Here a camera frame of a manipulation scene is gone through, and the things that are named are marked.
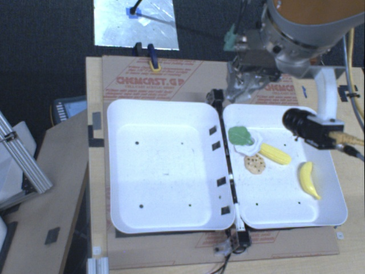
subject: yellow banana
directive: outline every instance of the yellow banana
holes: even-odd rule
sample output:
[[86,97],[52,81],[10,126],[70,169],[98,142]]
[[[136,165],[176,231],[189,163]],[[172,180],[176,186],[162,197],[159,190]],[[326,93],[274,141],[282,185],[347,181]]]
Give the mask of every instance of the yellow banana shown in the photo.
[[266,143],[261,144],[259,153],[279,164],[289,164],[291,162],[289,154]]
[[312,162],[306,162],[305,164],[303,164],[299,172],[299,180],[301,182],[302,189],[305,191],[305,193],[308,193],[309,195],[312,195],[316,199],[320,200],[321,196],[317,194],[317,191],[314,188],[310,176],[312,173],[312,168],[313,168]]

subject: metal sheet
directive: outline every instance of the metal sheet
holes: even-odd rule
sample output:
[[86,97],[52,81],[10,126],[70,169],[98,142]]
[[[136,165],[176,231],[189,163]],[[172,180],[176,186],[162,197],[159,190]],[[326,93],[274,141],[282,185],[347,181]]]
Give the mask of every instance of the metal sheet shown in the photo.
[[179,50],[172,0],[143,0],[137,15],[128,9],[137,0],[94,0],[95,45]]

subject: empty white tray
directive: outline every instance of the empty white tray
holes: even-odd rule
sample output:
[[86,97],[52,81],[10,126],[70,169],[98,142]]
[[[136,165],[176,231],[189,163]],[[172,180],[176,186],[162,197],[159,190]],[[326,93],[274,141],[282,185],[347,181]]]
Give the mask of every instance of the empty white tray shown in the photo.
[[213,107],[121,99],[110,104],[107,123],[111,219],[119,231],[231,226],[232,194]]
[[[329,150],[317,150],[282,124],[282,116],[291,107],[230,104],[224,109],[225,128],[245,126],[263,137],[263,142],[288,153],[287,166],[265,159],[261,175],[251,174],[244,165],[244,155],[228,142],[236,184],[240,214],[244,222],[257,229],[340,225],[347,219],[347,207]],[[313,110],[300,107],[315,113]],[[303,191],[299,166],[313,162],[311,174],[317,200]]]

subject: white plate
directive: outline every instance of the white plate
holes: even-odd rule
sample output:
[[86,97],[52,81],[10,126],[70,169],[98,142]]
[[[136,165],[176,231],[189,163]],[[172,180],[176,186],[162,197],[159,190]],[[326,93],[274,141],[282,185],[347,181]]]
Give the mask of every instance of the white plate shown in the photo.
[[[107,122],[111,219],[118,230],[231,226],[234,208],[224,145],[211,106],[121,99],[110,104]],[[225,183],[218,186],[222,178]]]
[[[347,208],[331,154],[302,139],[295,141],[282,124],[282,116],[289,108],[230,104],[224,110],[227,133],[231,127],[245,126],[259,132],[264,143],[292,158],[289,165],[282,166],[264,157],[264,172],[253,175],[245,168],[244,156],[228,142],[241,217],[257,229],[340,225],[347,219]],[[305,193],[299,183],[298,168],[308,161],[313,162],[311,177],[321,200]]]

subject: cookie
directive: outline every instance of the cookie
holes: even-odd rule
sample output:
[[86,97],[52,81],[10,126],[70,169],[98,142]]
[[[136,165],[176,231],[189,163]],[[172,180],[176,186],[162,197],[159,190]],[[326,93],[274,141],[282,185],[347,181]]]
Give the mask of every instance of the cookie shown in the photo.
[[254,156],[245,157],[245,167],[254,175],[260,175],[264,171],[266,164],[261,156],[255,154]]

